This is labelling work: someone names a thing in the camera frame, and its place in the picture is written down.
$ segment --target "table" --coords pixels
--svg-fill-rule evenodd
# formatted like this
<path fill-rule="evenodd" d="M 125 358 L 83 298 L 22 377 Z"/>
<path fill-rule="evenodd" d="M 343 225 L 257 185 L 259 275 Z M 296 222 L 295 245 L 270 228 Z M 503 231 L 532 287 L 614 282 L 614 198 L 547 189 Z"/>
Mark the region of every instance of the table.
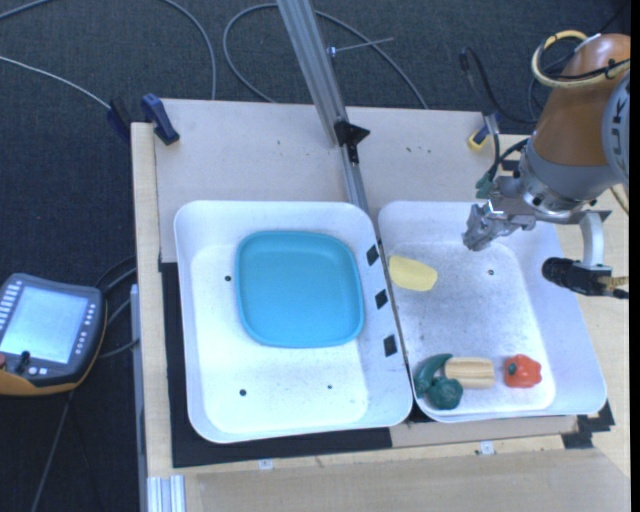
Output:
<path fill-rule="evenodd" d="M 164 510 L 158 507 L 173 499 L 168 510 L 189 512 L 299 510 L 301 503 L 309 510 L 388 510 L 398 503 L 403 510 L 422 510 L 425 503 L 494 510 L 500 494 L 520 510 L 558 510 L 559 503 L 567 509 L 630 509 L 628 302 L 602 298 L 579 299 L 618 423 L 613 432 L 596 435 L 596 448 L 564 449 L 559 434 L 579 431 L 575 416 L 403 423 L 390 429 L 393 447 L 387 450 L 173 468 L 158 263 L 175 261 L 175 211 L 193 199 L 347 198 L 340 157 L 325 140 L 313 106 L 164 101 L 177 131 L 188 134 L 178 144 L 164 146 L 150 124 L 132 125 L 143 506 Z M 353 124 L 371 130 L 359 153 L 372 219 L 396 198 L 474 200 L 473 183 L 492 160 L 491 147 L 476 153 L 466 146 L 481 123 L 478 113 L 348 112 Z M 502 136 L 505 147 L 521 138 Z M 168 168 L 180 174 L 168 179 Z M 600 203 L 614 210 L 605 223 L 607 263 L 616 275 L 628 275 L 628 218 L 608 193 Z M 579 259 L 579 230 L 558 232 L 565 255 Z M 582 505 L 570 501 L 576 496 Z"/>

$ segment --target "white tray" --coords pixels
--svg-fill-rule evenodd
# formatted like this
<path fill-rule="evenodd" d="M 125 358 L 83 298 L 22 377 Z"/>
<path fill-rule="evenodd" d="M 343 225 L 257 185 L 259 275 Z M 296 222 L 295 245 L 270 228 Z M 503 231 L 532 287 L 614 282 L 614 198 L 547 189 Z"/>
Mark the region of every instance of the white tray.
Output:
<path fill-rule="evenodd" d="M 230 443 L 286 435 L 385 427 L 412 405 L 382 260 L 369 263 L 373 225 L 348 203 L 195 201 L 174 223 L 182 303 L 187 407 L 205 439 Z M 233 282 L 236 248 L 264 230 L 324 233 L 344 242 L 362 282 L 365 323 L 341 346 L 262 345 L 242 327 Z M 385 339 L 396 340 L 397 351 Z"/>
<path fill-rule="evenodd" d="M 547 258 L 562 256 L 555 228 L 538 223 L 473 252 L 462 243 L 470 208 L 394 202 L 378 217 L 387 259 L 413 258 L 438 272 L 428 292 L 392 285 L 412 375 L 439 353 L 489 358 L 496 370 L 491 389 L 465 389 L 455 409 L 416 397 L 420 409 L 442 422 L 598 411 L 606 388 L 575 294 L 541 274 Z M 517 353 L 542 364 L 540 384 L 504 384 L 504 361 Z"/>

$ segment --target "screen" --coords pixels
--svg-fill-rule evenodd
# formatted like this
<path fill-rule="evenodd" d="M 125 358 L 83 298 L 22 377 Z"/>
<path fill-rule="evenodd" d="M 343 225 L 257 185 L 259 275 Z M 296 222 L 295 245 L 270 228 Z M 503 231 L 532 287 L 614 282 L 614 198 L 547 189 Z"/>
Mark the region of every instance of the screen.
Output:
<path fill-rule="evenodd" d="M 88 299 L 25 286 L 2 339 L 3 352 L 66 364 L 71 357 Z"/>

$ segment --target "dark background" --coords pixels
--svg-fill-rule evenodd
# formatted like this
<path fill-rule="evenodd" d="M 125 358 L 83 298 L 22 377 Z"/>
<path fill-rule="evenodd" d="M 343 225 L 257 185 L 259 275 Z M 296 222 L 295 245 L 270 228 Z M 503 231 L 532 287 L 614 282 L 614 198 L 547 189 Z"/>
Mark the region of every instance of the dark background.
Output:
<path fill-rule="evenodd" d="M 0 0 L 0 56 L 63 77 L 105 102 L 120 98 L 134 120 L 140 99 L 211 99 L 212 65 L 195 25 L 163 0 Z M 229 22 L 258 3 L 183 0 L 209 36 L 216 99 L 263 101 L 232 73 L 223 54 Z M 317 0 L 315 8 L 381 45 L 438 110 L 479 110 L 458 62 L 465 46 L 485 66 L 503 109 L 529 111 L 529 61 L 547 36 L 566 29 L 630 34 L 627 0 Z M 360 43 L 321 19 L 325 41 Z M 228 37 L 235 66 L 278 102 L 310 97 L 275 9 L 242 17 Z M 422 108 L 398 73 L 373 50 L 340 52 L 335 62 L 347 105 Z M 546 91 L 535 88 L 541 103 Z M 0 282 L 14 272 L 73 284 L 96 284 L 134 255 L 130 149 L 98 102 L 59 81 L 0 61 Z M 507 133 L 532 125 L 502 120 Z M 115 279 L 133 263 L 107 276 Z M 111 310 L 135 275 L 109 294 Z M 109 327 L 104 351 L 128 343 L 128 312 Z M 30 510 L 66 395 L 0 398 L 0 511 Z M 133 511 L 138 482 L 130 352 L 99 360 L 74 396 L 40 511 Z"/>

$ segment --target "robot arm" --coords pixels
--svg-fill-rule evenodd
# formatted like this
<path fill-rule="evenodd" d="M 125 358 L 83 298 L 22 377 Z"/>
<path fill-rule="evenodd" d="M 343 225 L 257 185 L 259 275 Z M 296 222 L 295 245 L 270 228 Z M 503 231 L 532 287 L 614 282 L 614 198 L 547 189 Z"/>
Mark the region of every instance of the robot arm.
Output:
<path fill-rule="evenodd" d="M 560 76 L 546 76 L 540 53 L 562 37 L 583 41 Z M 609 286 L 611 269 L 603 265 L 602 222 L 610 212 L 588 208 L 608 188 L 629 187 L 630 46 L 621 34 L 586 38 L 568 31 L 538 48 L 533 73 L 554 90 L 533 134 L 517 148 L 517 170 L 491 176 L 486 203 L 473 205 L 463 234 L 469 249 L 531 230 L 536 221 L 578 224 L 582 261 L 551 258 L 543 275 L 585 295 L 620 294 Z"/>

